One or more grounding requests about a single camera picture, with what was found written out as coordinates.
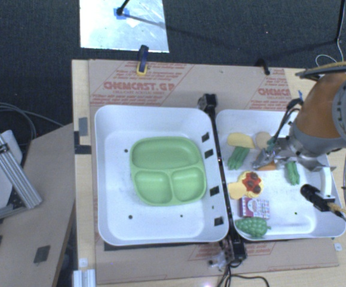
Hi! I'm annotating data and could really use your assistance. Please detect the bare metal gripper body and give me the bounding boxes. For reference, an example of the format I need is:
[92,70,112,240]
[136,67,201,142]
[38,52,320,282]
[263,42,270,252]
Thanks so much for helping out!
[272,137,337,173]

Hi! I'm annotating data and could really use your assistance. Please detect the orange toy carrot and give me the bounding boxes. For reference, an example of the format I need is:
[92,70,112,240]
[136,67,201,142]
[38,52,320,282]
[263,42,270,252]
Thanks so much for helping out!
[256,162,278,172]

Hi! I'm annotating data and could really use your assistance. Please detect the beige round biscuit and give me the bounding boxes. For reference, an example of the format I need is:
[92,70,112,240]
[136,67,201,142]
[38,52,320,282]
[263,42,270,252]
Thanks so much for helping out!
[255,131,272,149]

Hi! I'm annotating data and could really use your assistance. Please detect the yellow toy banana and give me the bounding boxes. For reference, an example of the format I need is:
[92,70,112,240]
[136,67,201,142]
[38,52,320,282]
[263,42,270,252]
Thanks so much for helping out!
[226,132,256,150]

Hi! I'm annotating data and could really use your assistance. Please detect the yellow toy pizza slice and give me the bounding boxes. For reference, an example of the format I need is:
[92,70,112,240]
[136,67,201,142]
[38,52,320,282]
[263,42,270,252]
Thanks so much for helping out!
[226,171,264,200]

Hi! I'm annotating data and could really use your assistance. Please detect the thin black rod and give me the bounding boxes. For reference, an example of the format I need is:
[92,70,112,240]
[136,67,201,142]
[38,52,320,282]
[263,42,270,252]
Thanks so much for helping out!
[207,105,238,246]

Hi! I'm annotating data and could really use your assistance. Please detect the red and white carton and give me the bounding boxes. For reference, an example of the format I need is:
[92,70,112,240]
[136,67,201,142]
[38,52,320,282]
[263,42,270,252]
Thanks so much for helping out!
[238,196,271,220]

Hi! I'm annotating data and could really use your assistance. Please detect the white plastic tray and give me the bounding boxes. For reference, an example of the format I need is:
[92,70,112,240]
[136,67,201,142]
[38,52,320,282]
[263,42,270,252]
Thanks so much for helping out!
[94,104,230,247]
[215,109,346,241]

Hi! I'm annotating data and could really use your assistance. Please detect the green toy grapes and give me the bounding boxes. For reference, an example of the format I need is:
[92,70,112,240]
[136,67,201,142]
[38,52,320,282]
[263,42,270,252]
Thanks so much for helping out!
[234,216,272,239]

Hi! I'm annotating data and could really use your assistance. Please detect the green divided plate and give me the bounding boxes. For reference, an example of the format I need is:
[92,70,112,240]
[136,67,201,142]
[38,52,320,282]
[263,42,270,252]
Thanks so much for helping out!
[130,136,207,207]

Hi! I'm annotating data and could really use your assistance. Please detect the brown cardboard board red print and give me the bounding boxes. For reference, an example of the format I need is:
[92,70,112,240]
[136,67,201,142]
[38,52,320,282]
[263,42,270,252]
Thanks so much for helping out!
[87,59,340,285]

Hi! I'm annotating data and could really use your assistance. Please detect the black cylinder on white bracket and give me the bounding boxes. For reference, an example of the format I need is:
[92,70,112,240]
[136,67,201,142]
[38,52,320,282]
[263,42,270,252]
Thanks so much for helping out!
[299,166,338,212]

